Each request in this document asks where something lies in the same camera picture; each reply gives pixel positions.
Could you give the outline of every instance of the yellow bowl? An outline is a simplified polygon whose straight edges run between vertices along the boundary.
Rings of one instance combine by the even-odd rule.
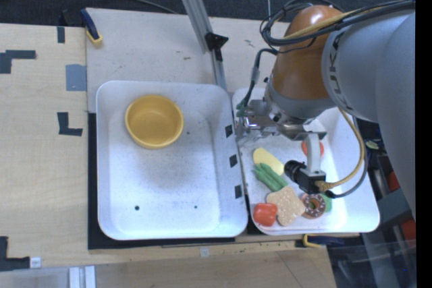
[[[162,149],[173,144],[184,126],[180,108],[169,98],[153,94],[132,102],[124,121],[135,143],[147,149]]]

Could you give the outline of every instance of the table surface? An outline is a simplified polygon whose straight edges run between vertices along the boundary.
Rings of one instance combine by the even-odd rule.
[[[121,51],[124,57],[129,57],[131,66],[143,55],[159,60],[158,64],[156,60],[151,64],[153,70],[147,69],[140,75],[144,80],[202,83],[214,80],[210,55],[200,50],[187,16],[89,10],[101,29],[100,46],[94,46],[86,38],[83,28],[64,28],[65,42],[59,42],[57,28],[53,26],[0,24],[0,53],[36,51],[36,59],[12,59],[11,73],[0,74],[0,235],[9,237],[7,257],[40,257],[42,266],[51,267],[197,258],[202,256],[203,248],[210,256],[294,249],[292,240],[300,239],[301,235],[270,237],[246,232],[234,243],[87,249],[88,112],[94,111],[93,96],[98,85],[105,80],[127,79],[127,71],[132,71],[125,68],[127,64],[122,59],[117,60],[117,65],[112,59]],[[152,32],[143,26],[141,31],[125,38],[131,32],[122,36],[121,30],[105,30],[112,28],[110,25],[118,16],[127,20],[140,18],[151,24]],[[247,86],[254,56],[265,47],[259,22],[211,18],[211,23],[215,33],[229,37],[222,50],[228,91]],[[180,40],[175,36],[179,26],[183,28]],[[285,26],[276,26],[275,35],[282,34]],[[148,38],[164,33],[170,39],[157,49],[154,43],[148,49],[151,41],[131,43],[145,34]],[[124,41],[122,47],[118,45],[121,41]],[[177,57],[176,65],[162,63],[164,57],[168,60]],[[104,66],[111,67],[101,69],[100,59],[106,60]],[[262,76],[268,76],[273,63],[273,56],[262,60]],[[87,67],[88,92],[67,88],[69,65]],[[179,74],[179,68],[185,72]],[[59,134],[58,112],[67,112],[69,127],[82,129],[82,135]],[[324,266],[331,275],[328,264],[327,258]]]

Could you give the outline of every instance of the black bracket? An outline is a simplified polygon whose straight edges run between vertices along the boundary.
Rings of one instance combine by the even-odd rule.
[[[210,51],[216,54],[216,60],[222,61],[221,47],[228,41],[228,37],[208,32],[205,34],[205,42]]]
[[[0,271],[30,268],[30,257],[8,258],[7,237],[0,237]]]

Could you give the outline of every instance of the toy bread slice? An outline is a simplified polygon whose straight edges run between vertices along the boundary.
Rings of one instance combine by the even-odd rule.
[[[289,225],[306,210],[304,204],[290,186],[269,193],[266,202],[277,205],[277,222],[281,226]]]

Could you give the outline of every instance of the toy donut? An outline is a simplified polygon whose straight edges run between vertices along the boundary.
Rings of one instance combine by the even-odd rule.
[[[316,219],[325,212],[325,200],[320,194],[304,194],[300,200],[306,208],[302,216],[307,219]]]

